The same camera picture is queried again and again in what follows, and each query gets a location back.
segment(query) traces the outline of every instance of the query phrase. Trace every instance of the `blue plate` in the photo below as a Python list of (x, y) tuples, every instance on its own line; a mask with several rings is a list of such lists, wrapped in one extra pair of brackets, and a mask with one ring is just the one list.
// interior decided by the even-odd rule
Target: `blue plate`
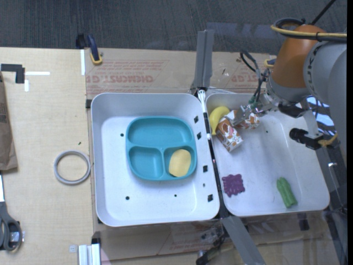
[[(186, 175), (168, 172), (172, 154), (185, 149), (191, 154)], [(191, 175), (196, 168), (196, 143), (190, 126), (172, 116), (145, 116), (133, 120), (126, 130), (126, 154), (131, 171), (142, 179), (167, 181)]]

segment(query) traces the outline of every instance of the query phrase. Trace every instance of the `yellow banana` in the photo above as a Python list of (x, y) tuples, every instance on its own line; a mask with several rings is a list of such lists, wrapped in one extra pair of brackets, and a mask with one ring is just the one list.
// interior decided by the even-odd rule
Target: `yellow banana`
[(227, 115), (229, 112), (230, 110), (226, 106), (218, 106), (211, 112), (208, 119), (210, 121), (212, 135), (216, 135), (216, 128), (218, 123), (220, 122), (220, 119), (224, 115)]

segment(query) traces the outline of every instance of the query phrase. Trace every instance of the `brown paper bag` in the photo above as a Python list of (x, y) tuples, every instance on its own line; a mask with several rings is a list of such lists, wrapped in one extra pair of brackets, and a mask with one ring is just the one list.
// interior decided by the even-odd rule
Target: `brown paper bag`
[(4, 78), (0, 72), (0, 170), (17, 167), (17, 157), (7, 113)]

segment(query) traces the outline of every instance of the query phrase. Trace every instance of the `purple toy grapes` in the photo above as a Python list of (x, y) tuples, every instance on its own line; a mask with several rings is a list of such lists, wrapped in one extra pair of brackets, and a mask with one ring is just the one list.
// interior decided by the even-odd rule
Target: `purple toy grapes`
[(222, 177), (224, 192), (231, 197), (232, 194), (237, 195), (240, 192), (245, 192), (241, 174), (230, 174)]

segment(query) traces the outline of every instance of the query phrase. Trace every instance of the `cable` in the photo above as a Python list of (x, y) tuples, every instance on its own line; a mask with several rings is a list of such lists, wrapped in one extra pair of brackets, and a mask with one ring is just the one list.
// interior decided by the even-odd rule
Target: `cable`
[(318, 41), (336, 41), (347, 42), (347, 33), (305, 33), (302, 31), (294, 31), (283, 29), (282, 26), (293, 25), (294, 19), (285, 18), (276, 21), (271, 25), (271, 29), (289, 38), (310, 39)]
[(317, 119), (318, 113), (319, 113), (319, 100), (317, 98), (315, 98), (315, 102), (316, 102), (315, 119)]
[[(255, 65), (255, 68), (254, 69), (247, 61), (246, 59), (244, 58), (244, 55), (249, 58), (250, 60), (252, 60), (252, 62), (254, 63)], [(259, 98), (260, 98), (260, 92), (261, 92), (261, 85), (262, 83), (264, 82), (264, 80), (266, 79), (266, 76), (260, 72), (260, 69), (259, 69), (259, 66), (258, 66), (258, 63), (256, 62), (256, 60), (252, 57), (252, 55), (244, 50), (241, 50), (240, 51), (240, 58), (243, 60), (243, 62), (246, 64), (246, 66), (251, 69), (253, 72), (256, 72), (256, 75), (258, 76), (258, 87), (253, 95), (253, 100), (255, 102), (258, 102), (259, 101)]]
[[(85, 160), (86, 165), (87, 165), (87, 170), (86, 170), (86, 173), (83, 175), (82, 178), (77, 179), (75, 181), (70, 181), (68, 179), (64, 179), (63, 177), (61, 177), (61, 175), (59, 175), (59, 172), (57, 170), (58, 163), (66, 155), (78, 155), (79, 157), (81, 157), (82, 159)], [(90, 173), (89, 158), (88, 158), (88, 156), (86, 154), (82, 153), (81, 151), (78, 151), (78, 150), (67, 150), (67, 151), (64, 151), (64, 152), (60, 153), (55, 159), (55, 162), (54, 162), (54, 174), (55, 174), (55, 177), (60, 182), (62, 182), (64, 184), (79, 184), (79, 183), (82, 183), (85, 179), (87, 179), (87, 177), (89, 176), (89, 173)]]
[(314, 25), (321, 17), (322, 15), (331, 7), (331, 5), (335, 2), (336, 0), (331, 0), (326, 7), (318, 14), (318, 16), (311, 22), (309, 23), (310, 25)]
[(320, 104), (320, 107), (322, 107), (322, 109), (325, 111), (326, 115), (331, 118), (331, 112), (325, 107), (325, 103), (321, 102), (320, 100), (318, 100), (318, 102)]
[(337, 132), (335, 133), (335, 135), (333, 137), (331, 137), (329, 140), (319, 140), (318, 143), (323, 146), (323, 147), (326, 147), (328, 145), (330, 145), (336, 138), (337, 138), (338, 134)]

